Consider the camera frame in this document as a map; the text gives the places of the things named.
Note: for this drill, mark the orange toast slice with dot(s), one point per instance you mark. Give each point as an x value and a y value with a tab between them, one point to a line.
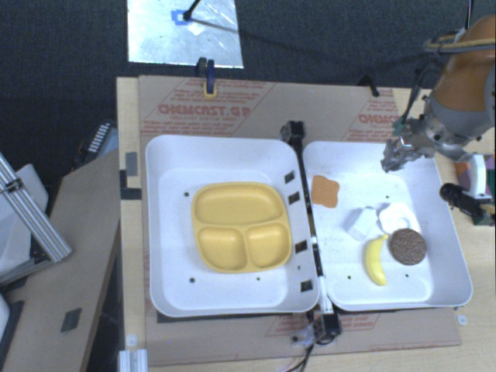
324	192

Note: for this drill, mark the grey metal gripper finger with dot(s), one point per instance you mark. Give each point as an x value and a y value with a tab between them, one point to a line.
388	161
405	160

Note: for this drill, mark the white carton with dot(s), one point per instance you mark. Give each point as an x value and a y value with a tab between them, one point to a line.
362	223

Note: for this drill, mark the yellow divided plate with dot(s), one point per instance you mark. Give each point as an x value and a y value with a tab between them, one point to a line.
236	207

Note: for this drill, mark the brown cardboard board red print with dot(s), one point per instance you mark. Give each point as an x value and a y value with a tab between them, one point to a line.
248	107

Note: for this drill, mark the yellow banana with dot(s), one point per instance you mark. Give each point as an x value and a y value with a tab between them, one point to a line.
375	262

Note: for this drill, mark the black cylinder on white bracket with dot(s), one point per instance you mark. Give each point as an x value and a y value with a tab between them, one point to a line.
465	198

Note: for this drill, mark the white fried egg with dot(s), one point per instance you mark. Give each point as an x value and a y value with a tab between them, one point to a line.
395	215

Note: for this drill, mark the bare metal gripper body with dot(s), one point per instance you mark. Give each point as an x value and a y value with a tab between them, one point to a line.
418	138

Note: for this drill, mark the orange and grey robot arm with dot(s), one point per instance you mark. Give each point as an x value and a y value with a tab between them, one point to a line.
463	80

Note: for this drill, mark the brown round biscuit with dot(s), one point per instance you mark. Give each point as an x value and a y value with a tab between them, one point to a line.
407	247

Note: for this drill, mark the thin black and white rod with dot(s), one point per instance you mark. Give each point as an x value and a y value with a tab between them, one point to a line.
308	204

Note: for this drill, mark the white plastic tray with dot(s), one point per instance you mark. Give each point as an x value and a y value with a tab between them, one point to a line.
438	285
174	277

